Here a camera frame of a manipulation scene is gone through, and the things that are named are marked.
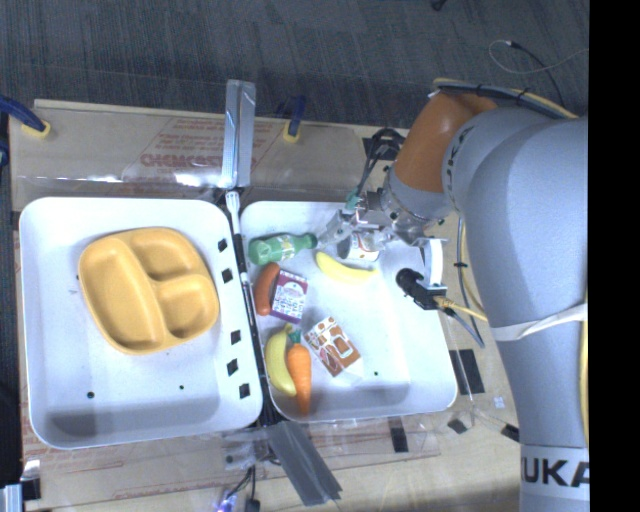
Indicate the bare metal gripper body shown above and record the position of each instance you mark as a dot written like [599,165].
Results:
[395,220]

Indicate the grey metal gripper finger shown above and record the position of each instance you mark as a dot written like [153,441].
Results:
[344,248]
[331,231]

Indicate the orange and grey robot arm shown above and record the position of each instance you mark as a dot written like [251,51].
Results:
[520,210]

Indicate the small white and red can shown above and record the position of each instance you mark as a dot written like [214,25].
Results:
[365,250]

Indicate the yellow banana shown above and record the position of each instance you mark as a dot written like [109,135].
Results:
[345,272]
[276,360]

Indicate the green plastic bottle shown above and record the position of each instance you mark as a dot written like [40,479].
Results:
[272,249]

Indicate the purple carton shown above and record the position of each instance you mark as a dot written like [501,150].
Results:
[289,297]

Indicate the orange-red sausage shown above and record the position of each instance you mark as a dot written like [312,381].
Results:
[263,290]

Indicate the thin black and white rod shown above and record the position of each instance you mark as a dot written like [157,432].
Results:
[243,272]

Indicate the white and orange packet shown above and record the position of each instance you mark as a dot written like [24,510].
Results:
[332,347]

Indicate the white plastic tray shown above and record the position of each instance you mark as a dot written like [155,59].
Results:
[400,360]
[150,395]

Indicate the orange carrot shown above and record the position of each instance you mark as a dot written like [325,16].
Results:
[300,370]

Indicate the orange divided plate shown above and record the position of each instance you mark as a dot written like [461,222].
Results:
[125,290]

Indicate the brown cardboard board red print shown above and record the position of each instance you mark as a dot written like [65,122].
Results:
[100,145]

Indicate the black cylinder on white bracket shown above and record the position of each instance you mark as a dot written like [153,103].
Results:
[419,289]

